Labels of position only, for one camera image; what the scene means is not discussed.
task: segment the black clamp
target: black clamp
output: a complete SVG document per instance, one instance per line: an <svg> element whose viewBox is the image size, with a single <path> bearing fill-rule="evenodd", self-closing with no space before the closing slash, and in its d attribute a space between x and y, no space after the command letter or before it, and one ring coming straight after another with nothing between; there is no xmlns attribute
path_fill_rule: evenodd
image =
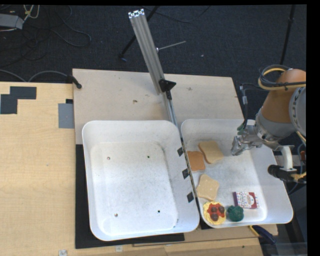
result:
<svg viewBox="0 0 320 256"><path fill-rule="evenodd" d="M176 85L176 82L168 81L165 79L160 79L159 85L161 88L161 91L166 93L166 98L168 100L172 100L171 92L170 90Z"/></svg>

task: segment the white tray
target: white tray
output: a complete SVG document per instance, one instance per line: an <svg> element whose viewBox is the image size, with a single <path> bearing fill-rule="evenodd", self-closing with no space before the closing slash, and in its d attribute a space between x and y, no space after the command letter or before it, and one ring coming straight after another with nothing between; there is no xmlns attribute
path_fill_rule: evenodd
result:
<svg viewBox="0 0 320 256"><path fill-rule="evenodd" d="M268 173L269 165L276 165L272 150L266 146L244 151L232 156L231 148L237 127L243 120L237 119L188 119L181 125L181 133L187 151L200 151L201 141L216 141L224 158L214 164L205 162L205 170L192 171L195 187L202 174L219 182L216 201L226 209L235 205L233 192L254 192L258 209L245 209L239 222L227 220L221 225L210 224L203 215L204 198L198 198L202 219L213 228L234 226L285 224L293 218L293 209L284 183Z"/></svg>
<svg viewBox="0 0 320 256"><path fill-rule="evenodd" d="M198 226L175 125L165 120L90 121L82 138L89 222L98 239L183 233Z"/></svg>

